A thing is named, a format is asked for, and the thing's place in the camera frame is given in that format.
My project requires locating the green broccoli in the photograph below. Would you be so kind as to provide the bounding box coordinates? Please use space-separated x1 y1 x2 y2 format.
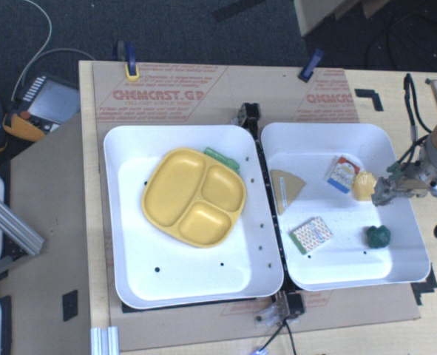
365 224 392 250

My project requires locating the thin black rod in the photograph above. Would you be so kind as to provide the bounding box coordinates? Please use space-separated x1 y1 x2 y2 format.
251 123 292 296

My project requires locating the red white blue carton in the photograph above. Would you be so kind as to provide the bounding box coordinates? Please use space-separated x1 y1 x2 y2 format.
326 155 362 195

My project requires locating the patterned packet with green edge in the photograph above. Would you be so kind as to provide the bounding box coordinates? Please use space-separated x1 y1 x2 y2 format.
288 216 334 256

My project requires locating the green toy pea pod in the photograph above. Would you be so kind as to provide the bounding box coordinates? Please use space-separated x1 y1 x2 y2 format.
203 146 241 174

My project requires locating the white plastic tray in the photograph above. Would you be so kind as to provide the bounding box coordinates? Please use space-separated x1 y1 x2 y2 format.
260 121 432 292
103 124 285 310

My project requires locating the tan pizza slice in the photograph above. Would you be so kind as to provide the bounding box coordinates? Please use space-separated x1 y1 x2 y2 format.
269 169 308 216

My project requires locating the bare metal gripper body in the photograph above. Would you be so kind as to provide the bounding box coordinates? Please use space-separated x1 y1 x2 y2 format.
390 171 437 200

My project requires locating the brown cardboard board red print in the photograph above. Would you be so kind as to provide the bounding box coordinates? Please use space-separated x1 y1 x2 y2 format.
92 61 422 353

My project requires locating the yellow shell-shaped toy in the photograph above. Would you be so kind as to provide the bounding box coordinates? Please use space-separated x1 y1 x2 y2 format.
351 170 378 202

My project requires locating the yellow divided plate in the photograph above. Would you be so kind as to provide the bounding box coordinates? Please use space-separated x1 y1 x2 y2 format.
140 146 248 249

